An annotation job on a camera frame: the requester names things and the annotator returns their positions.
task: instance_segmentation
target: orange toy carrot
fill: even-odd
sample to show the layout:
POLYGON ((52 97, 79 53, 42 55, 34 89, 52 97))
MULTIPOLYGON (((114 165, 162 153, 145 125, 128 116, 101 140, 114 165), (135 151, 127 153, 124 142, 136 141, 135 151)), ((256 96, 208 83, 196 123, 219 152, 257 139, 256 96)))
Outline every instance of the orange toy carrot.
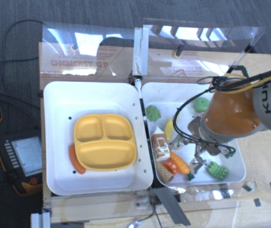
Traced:
POLYGON ((69 156, 70 156, 70 161, 72 163, 72 165, 74 166, 74 168, 80 173, 80 174, 84 174, 86 169, 78 162, 77 157, 76 157, 76 153, 75 153, 75 146, 74 144, 71 144, 69 146, 69 156))
POLYGON ((175 164, 179 167, 179 172, 181 174, 188 175, 190 173, 190 167, 188 166, 188 164, 172 151, 170 151, 170 159, 173 160, 175 164))

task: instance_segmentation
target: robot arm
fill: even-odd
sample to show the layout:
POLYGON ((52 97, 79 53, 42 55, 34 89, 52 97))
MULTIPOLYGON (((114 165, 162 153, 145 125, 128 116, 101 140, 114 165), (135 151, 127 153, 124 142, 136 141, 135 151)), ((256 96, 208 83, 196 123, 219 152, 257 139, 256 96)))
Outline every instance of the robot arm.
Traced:
POLYGON ((212 85, 185 102, 173 117, 173 126, 178 136, 170 144, 175 149, 188 143, 196 144, 192 160, 196 166, 195 172, 204 163, 199 156, 202 152, 208 151, 210 155, 222 153, 229 158, 235 149, 228 146, 228 142, 259 131, 271 130, 271 71, 242 80, 215 77, 212 85), (176 121, 181 110, 202 94, 211 91, 215 92, 207 110, 188 124, 192 135, 179 129, 176 121))

